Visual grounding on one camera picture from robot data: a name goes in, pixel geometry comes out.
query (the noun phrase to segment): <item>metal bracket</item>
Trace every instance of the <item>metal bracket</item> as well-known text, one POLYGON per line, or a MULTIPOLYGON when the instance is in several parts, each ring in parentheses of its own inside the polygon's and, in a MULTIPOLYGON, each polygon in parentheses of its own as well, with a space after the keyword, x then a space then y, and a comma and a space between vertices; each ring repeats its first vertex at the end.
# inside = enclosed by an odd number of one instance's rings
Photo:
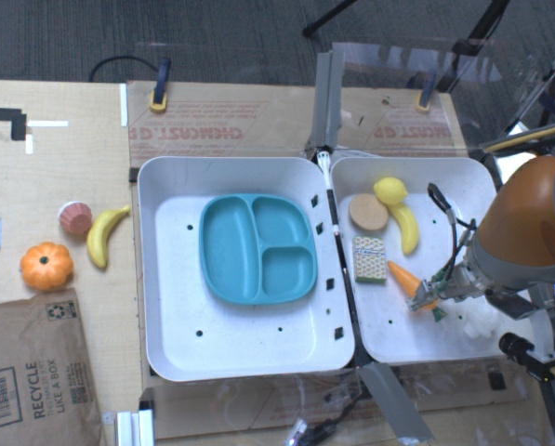
POLYGON ((115 423, 116 446, 154 446, 153 410, 120 412, 115 423))
POLYGON ((318 55, 312 131, 304 150, 309 160, 319 150, 332 152, 337 145, 337 131, 341 127, 343 57, 342 50, 318 55))
POLYGON ((485 298, 491 306, 505 313, 514 321, 526 319, 539 311, 538 306, 518 294, 486 294, 485 298))
POLYGON ((392 369, 373 361, 359 370, 360 378, 402 444, 434 439, 392 369))

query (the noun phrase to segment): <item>blue divided plate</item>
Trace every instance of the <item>blue divided plate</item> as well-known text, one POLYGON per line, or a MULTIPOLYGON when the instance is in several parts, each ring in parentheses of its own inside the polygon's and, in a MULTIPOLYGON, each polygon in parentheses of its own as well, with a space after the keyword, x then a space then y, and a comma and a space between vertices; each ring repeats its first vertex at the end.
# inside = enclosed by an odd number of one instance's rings
POLYGON ((316 282, 316 250, 304 212, 274 195, 222 195, 201 214, 206 283, 234 304, 289 302, 316 282))

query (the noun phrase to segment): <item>wooden table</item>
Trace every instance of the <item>wooden table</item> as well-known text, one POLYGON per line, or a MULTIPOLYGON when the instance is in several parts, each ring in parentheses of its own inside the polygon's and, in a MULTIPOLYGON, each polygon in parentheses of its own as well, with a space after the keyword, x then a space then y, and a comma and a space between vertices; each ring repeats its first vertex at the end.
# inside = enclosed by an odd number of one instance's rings
MULTIPOLYGON (((72 200, 87 203, 94 214, 133 203, 135 191, 128 176, 129 129, 121 122, 121 85, 0 81, 0 108, 21 109, 28 122, 68 122, 65 127, 32 128, 32 153, 27 153, 25 142, 11 140, 10 123, 0 122, 0 303, 35 294, 19 273, 20 258, 28 247, 45 240, 69 247, 75 261, 70 286, 79 298, 104 419, 104 442, 113 445, 115 414, 136 411, 143 392, 141 368, 146 361, 141 356, 143 329, 139 325, 136 259, 140 254, 134 230, 138 223, 125 219, 116 227, 110 238, 110 264, 102 271, 89 261, 85 238, 61 229, 58 211, 72 200)), ((303 114, 311 118, 311 109, 303 114)), ((310 130, 309 122, 297 124, 310 130)), ((535 383, 527 382, 524 388, 531 396, 529 401, 432 411, 425 419, 439 444, 476 444, 468 439, 475 438, 476 428, 503 427, 506 418, 510 418, 509 423, 514 419, 515 425, 518 418, 525 418, 527 433, 541 438, 549 428, 543 402, 535 383)), ((278 444, 283 439, 284 430, 280 429, 160 443, 278 444)), ((355 443, 350 441, 398 444, 386 422, 381 421, 370 425, 349 422, 325 445, 355 443)))

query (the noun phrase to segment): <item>black tape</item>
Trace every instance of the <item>black tape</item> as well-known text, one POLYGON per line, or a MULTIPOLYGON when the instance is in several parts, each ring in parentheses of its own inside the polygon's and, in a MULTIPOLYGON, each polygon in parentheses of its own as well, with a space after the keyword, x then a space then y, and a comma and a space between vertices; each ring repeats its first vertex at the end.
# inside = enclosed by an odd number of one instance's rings
POLYGON ((335 201, 335 194, 332 190, 326 191, 326 196, 329 200, 329 210, 331 211, 331 223, 334 225, 339 224, 338 216, 337 216, 337 203, 335 201))
POLYGON ((10 121, 10 138, 25 140, 27 135, 27 114, 21 109, 0 108, 0 121, 10 121))
POLYGON ((130 167, 128 169, 129 183, 137 183, 137 181, 139 180, 139 170, 140 170, 140 167, 130 167))

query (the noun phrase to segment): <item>orange carrot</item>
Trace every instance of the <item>orange carrot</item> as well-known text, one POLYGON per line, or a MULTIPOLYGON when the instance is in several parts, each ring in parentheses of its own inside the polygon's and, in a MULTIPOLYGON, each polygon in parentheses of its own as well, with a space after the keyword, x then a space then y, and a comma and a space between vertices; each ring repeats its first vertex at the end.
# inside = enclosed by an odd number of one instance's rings
MULTIPOLYGON (((417 288, 421 281, 414 276, 411 272, 406 269, 403 269, 401 266, 396 265, 392 261, 387 261, 387 266, 389 266, 389 270, 397 280, 397 282, 401 285, 405 293, 408 297, 413 297, 416 295, 417 288)), ((426 306, 422 308, 429 308, 434 309, 436 307, 436 301, 432 301, 426 306)))

